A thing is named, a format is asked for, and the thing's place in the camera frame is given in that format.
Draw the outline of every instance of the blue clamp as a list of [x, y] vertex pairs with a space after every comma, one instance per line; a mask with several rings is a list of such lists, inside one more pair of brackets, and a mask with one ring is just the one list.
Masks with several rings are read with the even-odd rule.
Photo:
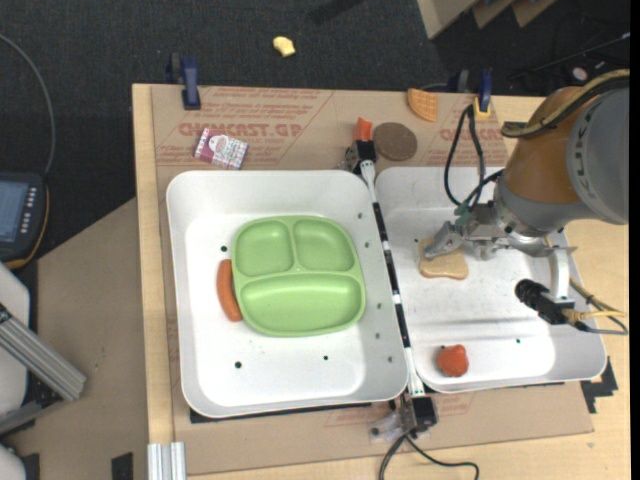
[[447, 88], [445, 92], [465, 93], [469, 92], [467, 88], [467, 81], [469, 80], [469, 70], [462, 69], [455, 75], [449, 77], [447, 82]]
[[483, 69], [480, 77], [478, 96], [473, 100], [473, 110], [476, 117], [486, 118], [491, 115], [491, 70]]
[[165, 69], [165, 79], [169, 84], [184, 84], [182, 105], [185, 110], [200, 110], [198, 66], [195, 57], [180, 57], [178, 53], [172, 53]]
[[182, 104], [185, 110], [200, 110], [200, 93], [198, 92], [198, 66], [195, 57], [183, 57], [182, 79], [184, 90], [182, 91]]

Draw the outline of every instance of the toy tomato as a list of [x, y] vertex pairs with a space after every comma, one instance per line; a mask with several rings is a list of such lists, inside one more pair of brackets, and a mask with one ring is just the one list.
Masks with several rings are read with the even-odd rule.
[[461, 377], [469, 369], [467, 351], [462, 345], [443, 347], [438, 353], [437, 363], [448, 377]]

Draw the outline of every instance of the brown cookie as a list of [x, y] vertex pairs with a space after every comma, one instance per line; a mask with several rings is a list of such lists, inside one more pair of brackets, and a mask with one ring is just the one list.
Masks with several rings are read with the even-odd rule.
[[382, 123], [373, 130], [376, 151], [389, 160], [408, 160], [418, 150], [415, 134], [400, 123]]

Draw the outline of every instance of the toy bread slice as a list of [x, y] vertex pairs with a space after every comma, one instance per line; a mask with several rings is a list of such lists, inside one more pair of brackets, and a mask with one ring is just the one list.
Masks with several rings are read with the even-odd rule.
[[418, 243], [418, 269], [424, 277], [450, 277], [452, 279], [464, 279], [469, 275], [469, 266], [464, 259], [462, 248], [459, 247], [449, 254], [436, 256], [428, 260], [422, 254], [423, 249], [433, 243], [433, 238], [424, 238]]

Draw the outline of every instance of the monitor screen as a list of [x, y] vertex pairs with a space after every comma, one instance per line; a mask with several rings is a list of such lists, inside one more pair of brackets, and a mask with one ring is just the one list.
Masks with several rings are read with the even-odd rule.
[[0, 242], [15, 242], [29, 184], [0, 181]]

